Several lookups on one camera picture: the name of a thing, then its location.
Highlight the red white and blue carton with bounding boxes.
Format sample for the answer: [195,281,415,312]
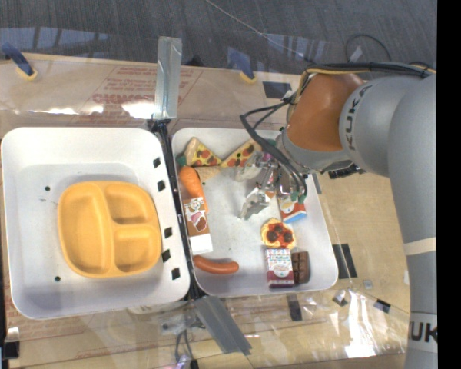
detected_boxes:
[277,194,308,224]

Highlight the brown and white carton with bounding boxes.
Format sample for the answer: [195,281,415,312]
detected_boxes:
[181,196,214,256]

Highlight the black cylinder on white bracket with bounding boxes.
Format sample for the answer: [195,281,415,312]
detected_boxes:
[327,165,366,180]

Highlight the orange divided plate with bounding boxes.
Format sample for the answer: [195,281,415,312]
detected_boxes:
[57,180,164,279]

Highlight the round toy pizza with meatballs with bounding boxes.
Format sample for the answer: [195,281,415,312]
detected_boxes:
[260,218,297,251]

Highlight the orange toy carrot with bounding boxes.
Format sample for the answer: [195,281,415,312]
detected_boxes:
[177,155,210,214]

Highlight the white plastic tray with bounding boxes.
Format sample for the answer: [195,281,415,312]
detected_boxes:
[170,127,340,298]
[0,126,191,321]

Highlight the toy pizza slice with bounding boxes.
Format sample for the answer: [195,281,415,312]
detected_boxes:
[183,136,224,168]
[219,138,264,169]

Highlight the tan toy bread slice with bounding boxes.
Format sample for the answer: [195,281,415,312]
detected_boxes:
[194,165,222,182]

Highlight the dark red carton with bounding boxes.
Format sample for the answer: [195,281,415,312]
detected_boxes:
[264,247,296,289]

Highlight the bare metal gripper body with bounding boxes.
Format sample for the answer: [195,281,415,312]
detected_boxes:
[252,151,284,198]

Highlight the brown chocolate bar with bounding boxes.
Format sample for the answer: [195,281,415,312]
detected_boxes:
[290,250,312,285]

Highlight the red toy sausage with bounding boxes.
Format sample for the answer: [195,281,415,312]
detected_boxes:
[192,254,240,276]

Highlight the brown cardboard board red print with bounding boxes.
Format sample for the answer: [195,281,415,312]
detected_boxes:
[0,52,413,369]

